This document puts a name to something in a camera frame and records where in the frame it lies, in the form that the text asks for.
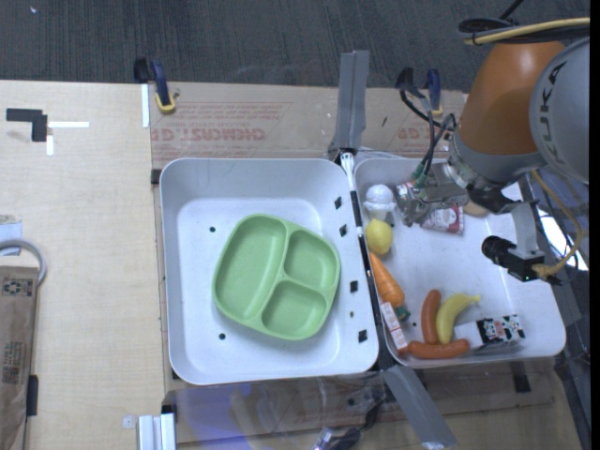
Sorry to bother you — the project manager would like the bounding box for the yellow banana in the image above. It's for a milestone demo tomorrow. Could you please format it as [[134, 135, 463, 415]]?
[[435, 292, 482, 346]]

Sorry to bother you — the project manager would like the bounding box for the black cylinder on white bracket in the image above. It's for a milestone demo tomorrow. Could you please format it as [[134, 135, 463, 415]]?
[[481, 199, 548, 283]]

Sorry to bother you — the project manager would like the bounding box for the orange sausage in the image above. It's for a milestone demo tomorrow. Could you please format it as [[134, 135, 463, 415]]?
[[406, 338, 472, 361], [420, 289, 443, 346]]

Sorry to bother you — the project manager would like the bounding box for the brown cardboard board, red print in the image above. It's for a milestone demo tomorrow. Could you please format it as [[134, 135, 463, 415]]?
[[149, 81, 571, 444]]

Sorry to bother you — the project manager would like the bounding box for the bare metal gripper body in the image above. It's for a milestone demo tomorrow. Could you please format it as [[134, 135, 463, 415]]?
[[418, 161, 472, 208]]

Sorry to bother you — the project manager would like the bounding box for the small red and white carton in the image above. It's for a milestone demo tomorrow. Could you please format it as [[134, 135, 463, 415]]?
[[380, 301, 410, 353]]

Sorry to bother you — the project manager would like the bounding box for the white toy ice cream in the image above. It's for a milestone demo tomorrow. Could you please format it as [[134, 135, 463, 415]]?
[[364, 184, 398, 225]]

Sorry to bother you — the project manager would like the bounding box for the white plastic tray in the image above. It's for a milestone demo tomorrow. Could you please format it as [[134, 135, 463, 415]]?
[[158, 157, 381, 386], [352, 157, 568, 370]]

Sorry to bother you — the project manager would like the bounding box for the green divided plate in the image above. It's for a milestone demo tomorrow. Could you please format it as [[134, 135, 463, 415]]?
[[211, 213, 342, 342]]

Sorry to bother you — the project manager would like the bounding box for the orange carrot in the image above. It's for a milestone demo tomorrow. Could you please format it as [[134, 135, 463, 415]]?
[[368, 250, 412, 323]]

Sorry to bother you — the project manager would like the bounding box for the brown paper bag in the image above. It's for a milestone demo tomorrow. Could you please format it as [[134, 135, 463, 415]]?
[[0, 264, 41, 450]]

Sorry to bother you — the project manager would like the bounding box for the white cow print carton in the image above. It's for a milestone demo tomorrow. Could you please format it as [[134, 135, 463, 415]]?
[[453, 314, 527, 354]]

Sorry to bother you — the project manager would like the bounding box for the yellow lemon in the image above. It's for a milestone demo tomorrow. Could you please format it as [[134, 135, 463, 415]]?
[[365, 218, 395, 256]]

